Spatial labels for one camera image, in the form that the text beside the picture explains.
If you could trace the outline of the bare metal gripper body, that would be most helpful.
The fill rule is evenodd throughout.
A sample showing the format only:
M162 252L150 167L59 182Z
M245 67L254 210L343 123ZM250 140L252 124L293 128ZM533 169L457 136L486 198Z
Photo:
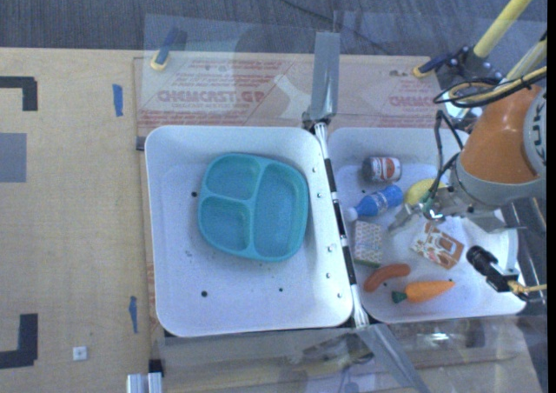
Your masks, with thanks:
M499 207L484 204L454 186L439 187L435 192L426 190L419 204L422 214L425 208L432 208L442 213L446 220L449 217L466 218L484 231L506 228Z

